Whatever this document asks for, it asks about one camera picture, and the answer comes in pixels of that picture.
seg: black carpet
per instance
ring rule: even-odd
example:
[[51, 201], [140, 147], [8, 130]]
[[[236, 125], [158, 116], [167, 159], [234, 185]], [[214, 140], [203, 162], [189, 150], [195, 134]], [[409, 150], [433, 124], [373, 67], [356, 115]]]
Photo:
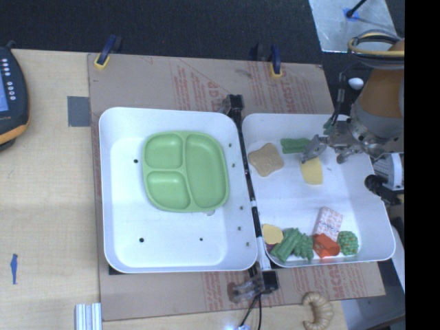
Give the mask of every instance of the black carpet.
[[[386, 3], [405, 37], [405, 0]], [[122, 54], [247, 60], [275, 43], [282, 62], [321, 64], [333, 101], [350, 63], [321, 51], [308, 0], [0, 0], [0, 11], [0, 45], [19, 49], [99, 52], [115, 34]]]

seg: green plate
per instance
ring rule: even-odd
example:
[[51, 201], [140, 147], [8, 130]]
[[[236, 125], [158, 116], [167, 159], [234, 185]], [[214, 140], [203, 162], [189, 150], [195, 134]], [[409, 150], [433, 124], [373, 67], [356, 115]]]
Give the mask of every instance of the green plate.
[[223, 149], [205, 133], [171, 131], [147, 138], [142, 172], [146, 194], [161, 210], [206, 212], [228, 198]]

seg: yellow cheese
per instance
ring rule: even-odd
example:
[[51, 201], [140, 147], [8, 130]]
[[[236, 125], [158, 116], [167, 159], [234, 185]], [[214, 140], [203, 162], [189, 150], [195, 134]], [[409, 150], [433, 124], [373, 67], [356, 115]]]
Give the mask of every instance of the yellow cheese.
[[304, 164], [300, 162], [302, 177], [308, 184], [321, 184], [324, 180], [319, 157], [307, 160]]
[[275, 243], [280, 243], [283, 240], [283, 231], [279, 227], [264, 223], [261, 229], [264, 242], [266, 242], [268, 245], [274, 245]]

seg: small box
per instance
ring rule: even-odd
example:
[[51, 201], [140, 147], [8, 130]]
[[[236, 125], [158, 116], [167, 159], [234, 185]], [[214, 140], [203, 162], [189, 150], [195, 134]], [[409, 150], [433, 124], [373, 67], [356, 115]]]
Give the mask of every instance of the small box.
[[316, 224], [313, 235], [325, 234], [333, 241], [338, 240], [339, 230], [341, 228], [343, 215], [323, 206], [318, 215], [318, 222]]

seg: cracker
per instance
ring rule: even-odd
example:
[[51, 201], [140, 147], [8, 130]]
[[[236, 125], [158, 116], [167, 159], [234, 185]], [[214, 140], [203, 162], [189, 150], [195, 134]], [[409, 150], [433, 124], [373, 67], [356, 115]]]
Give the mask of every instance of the cracker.
[[267, 143], [259, 150], [252, 151], [247, 157], [249, 163], [251, 163], [259, 175], [263, 177], [284, 167], [284, 160], [272, 143]]

